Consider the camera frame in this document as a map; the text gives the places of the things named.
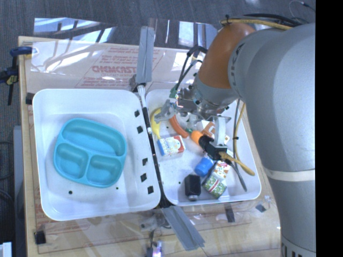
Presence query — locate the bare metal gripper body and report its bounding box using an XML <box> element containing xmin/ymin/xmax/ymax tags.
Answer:
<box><xmin>174</xmin><ymin>86</ymin><xmax>232</xmax><ymax>122</ymax></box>

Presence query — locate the yellow banana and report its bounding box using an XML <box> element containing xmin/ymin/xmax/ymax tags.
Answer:
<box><xmin>150</xmin><ymin>107</ymin><xmax>163</xmax><ymax>140</ymax></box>

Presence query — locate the orange sausage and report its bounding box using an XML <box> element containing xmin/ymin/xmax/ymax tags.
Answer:
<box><xmin>168</xmin><ymin>116</ymin><xmax>190</xmax><ymax>139</ymax></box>

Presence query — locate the white carton yellow blue print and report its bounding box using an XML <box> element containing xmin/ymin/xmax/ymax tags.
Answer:
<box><xmin>157</xmin><ymin>135</ymin><xmax>187</xmax><ymax>157</ymax></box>

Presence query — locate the orange and white carton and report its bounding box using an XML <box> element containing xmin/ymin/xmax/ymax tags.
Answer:
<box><xmin>200</xmin><ymin>120</ymin><xmax>231</xmax><ymax>145</ymax></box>

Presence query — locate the orange carrot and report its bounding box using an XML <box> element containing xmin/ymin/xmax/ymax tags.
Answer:
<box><xmin>185</xmin><ymin>127</ymin><xmax>205</xmax><ymax>146</ymax></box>

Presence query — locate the white plastic tray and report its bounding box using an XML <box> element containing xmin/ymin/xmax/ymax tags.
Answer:
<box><xmin>145</xmin><ymin>89</ymin><xmax>262</xmax><ymax>207</ymax></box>
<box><xmin>32</xmin><ymin>88</ymin><xmax>161</xmax><ymax>222</ymax></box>

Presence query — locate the white carton red print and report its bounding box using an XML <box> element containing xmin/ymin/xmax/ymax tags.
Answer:
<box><xmin>211</xmin><ymin>160</ymin><xmax>232</xmax><ymax>182</ymax></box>

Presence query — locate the black bottle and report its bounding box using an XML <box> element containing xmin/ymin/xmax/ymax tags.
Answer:
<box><xmin>184</xmin><ymin>173</ymin><xmax>202</xmax><ymax>202</ymax></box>

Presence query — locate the blue divided plate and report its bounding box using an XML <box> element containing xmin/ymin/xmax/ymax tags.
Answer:
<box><xmin>53</xmin><ymin>117</ymin><xmax>128</xmax><ymax>189</ymax></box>

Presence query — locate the green patterned can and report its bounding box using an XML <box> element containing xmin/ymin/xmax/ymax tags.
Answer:
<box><xmin>201</xmin><ymin>175</ymin><xmax>227</xmax><ymax>199</ymax></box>

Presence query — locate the brown cardboard board red print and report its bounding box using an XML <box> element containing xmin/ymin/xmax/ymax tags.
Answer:
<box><xmin>18</xmin><ymin>35</ymin><xmax>282</xmax><ymax>257</ymax></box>

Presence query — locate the black cylinder on white bracket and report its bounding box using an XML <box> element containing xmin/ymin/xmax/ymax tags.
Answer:
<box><xmin>198</xmin><ymin>116</ymin><xmax>232</xmax><ymax>161</ymax></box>

